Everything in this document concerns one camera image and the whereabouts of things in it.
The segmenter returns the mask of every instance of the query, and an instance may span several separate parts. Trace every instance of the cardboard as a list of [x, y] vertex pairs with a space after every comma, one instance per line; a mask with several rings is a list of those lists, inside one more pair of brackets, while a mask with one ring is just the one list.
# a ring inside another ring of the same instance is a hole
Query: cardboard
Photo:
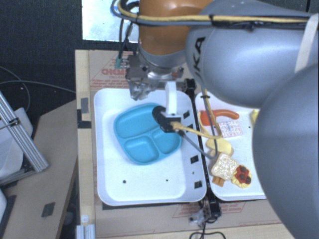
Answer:
[[[164, 232], [197, 230], [196, 224], [190, 224], [188, 216], [199, 210], [198, 203], [171, 204], [160, 206], [142, 206], [112, 208], [103, 205], [96, 191], [96, 156], [93, 98], [101, 88], [128, 88], [123, 69], [115, 69], [117, 51], [78, 52], [76, 59], [87, 56], [90, 82], [90, 109], [92, 121], [93, 178], [96, 238], [144, 235]], [[185, 76], [190, 73], [185, 66]], [[227, 202], [221, 205], [222, 216], [207, 228], [227, 228], [279, 224], [281, 221], [267, 200]]]

